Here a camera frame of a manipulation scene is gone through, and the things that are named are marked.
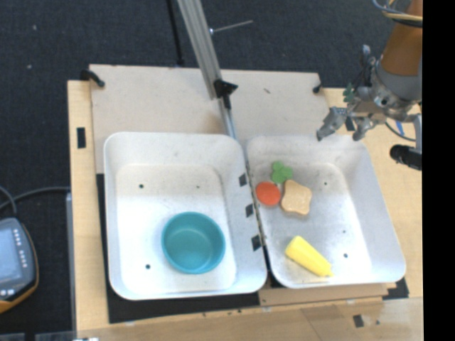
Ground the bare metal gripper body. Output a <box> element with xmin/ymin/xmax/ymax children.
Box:
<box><xmin>349</xmin><ymin>88</ymin><xmax>410</xmax><ymax>124</ymax></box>

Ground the green toy broccoli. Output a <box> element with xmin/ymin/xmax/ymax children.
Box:
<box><xmin>270</xmin><ymin>161</ymin><xmax>294</xmax><ymax>185</ymax></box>

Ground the white plastic tray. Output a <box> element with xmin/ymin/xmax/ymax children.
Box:
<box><xmin>102</xmin><ymin>131</ymin><xmax>269</xmax><ymax>302</ymax></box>
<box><xmin>245</xmin><ymin>133</ymin><xmax>407</xmax><ymax>291</ymax></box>

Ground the tan toy bread slice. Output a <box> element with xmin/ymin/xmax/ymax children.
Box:
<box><xmin>279</xmin><ymin>179</ymin><xmax>314</xmax><ymax>217</ymax></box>

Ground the orange round toy slice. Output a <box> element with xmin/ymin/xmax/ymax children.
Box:
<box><xmin>255</xmin><ymin>181</ymin><xmax>282</xmax><ymax>207</ymax></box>

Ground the thin black and white rod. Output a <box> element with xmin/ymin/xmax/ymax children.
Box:
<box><xmin>246</xmin><ymin>158</ymin><xmax>268</xmax><ymax>252</ymax></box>

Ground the yellow toy corn cob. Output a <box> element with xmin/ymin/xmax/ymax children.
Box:
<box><xmin>284</xmin><ymin>235</ymin><xmax>336</xmax><ymax>278</ymax></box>

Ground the pale flat board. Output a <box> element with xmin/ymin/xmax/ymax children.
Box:
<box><xmin>88</xmin><ymin>64</ymin><xmax>397</xmax><ymax>307</ymax></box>

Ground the teal bowl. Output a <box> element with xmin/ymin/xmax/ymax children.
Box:
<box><xmin>161</xmin><ymin>211</ymin><xmax>227</xmax><ymax>276</ymax></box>

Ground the black cylinder on white bracket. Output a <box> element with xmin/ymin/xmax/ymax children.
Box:
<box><xmin>389</xmin><ymin>114</ymin><xmax>424</xmax><ymax>172</ymax></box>

